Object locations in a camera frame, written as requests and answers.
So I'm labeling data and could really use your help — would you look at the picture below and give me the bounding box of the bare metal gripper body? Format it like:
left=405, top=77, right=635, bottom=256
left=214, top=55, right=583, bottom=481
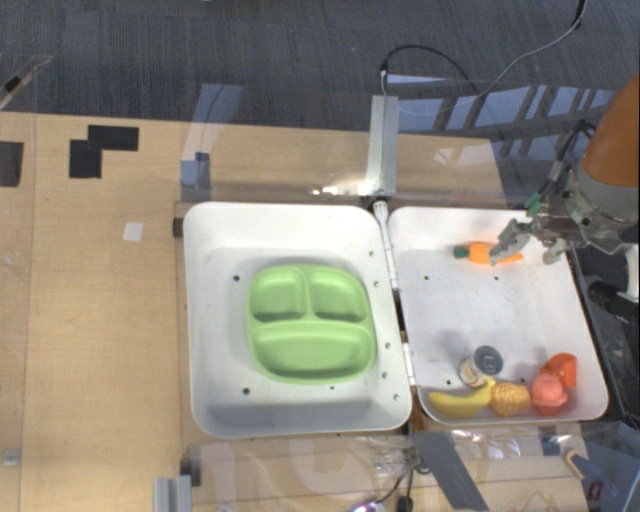
left=527, top=198, right=590, bottom=251

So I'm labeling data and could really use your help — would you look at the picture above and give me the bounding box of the orange toy carrot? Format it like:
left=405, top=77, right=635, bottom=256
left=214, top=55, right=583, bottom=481
left=452, top=241, right=525, bottom=268

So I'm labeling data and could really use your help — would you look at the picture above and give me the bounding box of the white plastic tray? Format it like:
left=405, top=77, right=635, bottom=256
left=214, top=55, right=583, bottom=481
left=386, top=205, right=611, bottom=428
left=181, top=201, right=414, bottom=441

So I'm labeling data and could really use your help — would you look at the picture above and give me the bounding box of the red orange plastic piece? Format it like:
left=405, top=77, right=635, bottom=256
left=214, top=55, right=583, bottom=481
left=539, top=352, right=579, bottom=389

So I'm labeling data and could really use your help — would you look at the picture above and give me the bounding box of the thin black and white rod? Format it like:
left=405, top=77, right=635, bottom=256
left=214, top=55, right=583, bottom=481
left=372, top=200, right=417, bottom=387

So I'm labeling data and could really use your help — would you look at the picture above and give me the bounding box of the small white can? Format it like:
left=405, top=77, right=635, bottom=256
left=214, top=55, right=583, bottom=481
left=457, top=344, right=505, bottom=389

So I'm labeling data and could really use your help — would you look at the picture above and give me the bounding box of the pink bumpy toy food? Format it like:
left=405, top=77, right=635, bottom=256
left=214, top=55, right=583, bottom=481
left=530, top=373, right=570, bottom=417

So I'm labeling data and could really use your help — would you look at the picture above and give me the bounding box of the yellow toy corn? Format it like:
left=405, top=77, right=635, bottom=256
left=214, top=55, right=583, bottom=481
left=488, top=380, right=533, bottom=418

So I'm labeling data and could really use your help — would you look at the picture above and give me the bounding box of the yellow banana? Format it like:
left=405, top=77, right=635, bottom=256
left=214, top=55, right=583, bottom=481
left=427, top=376, right=498, bottom=418

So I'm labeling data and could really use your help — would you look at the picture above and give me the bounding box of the green divided plate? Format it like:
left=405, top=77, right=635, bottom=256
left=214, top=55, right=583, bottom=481
left=245, top=264, right=378, bottom=386

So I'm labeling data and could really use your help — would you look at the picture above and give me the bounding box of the black cylinder on white bracket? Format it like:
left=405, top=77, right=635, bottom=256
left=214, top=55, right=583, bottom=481
left=586, top=243, right=640, bottom=324

